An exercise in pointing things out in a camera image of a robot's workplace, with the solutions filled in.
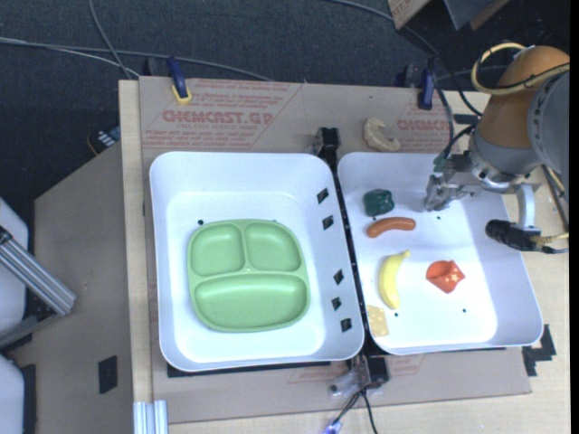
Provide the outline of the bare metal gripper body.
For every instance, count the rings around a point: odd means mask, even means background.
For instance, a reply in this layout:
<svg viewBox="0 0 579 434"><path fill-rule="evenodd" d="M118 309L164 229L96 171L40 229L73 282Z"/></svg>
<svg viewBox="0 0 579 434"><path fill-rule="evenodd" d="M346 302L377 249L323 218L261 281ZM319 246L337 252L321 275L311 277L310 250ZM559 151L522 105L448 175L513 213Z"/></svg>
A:
<svg viewBox="0 0 579 434"><path fill-rule="evenodd" d="M441 188L459 188L462 197L478 195L482 190L504 193L517 180L471 152L440 153L433 161L431 176L441 179Z"/></svg>

